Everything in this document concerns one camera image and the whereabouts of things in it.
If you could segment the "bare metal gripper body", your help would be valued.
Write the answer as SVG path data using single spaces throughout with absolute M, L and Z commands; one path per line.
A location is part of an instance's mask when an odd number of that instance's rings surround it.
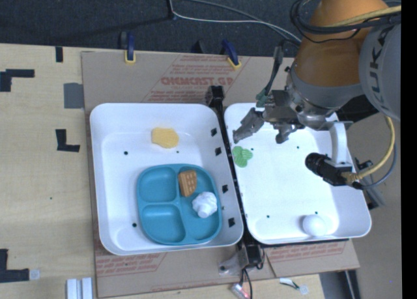
M 296 91 L 272 91 L 265 102 L 262 117 L 275 128 L 303 129 L 316 131 L 328 130 L 333 121 L 328 120 L 333 114 L 331 109 L 316 106 Z

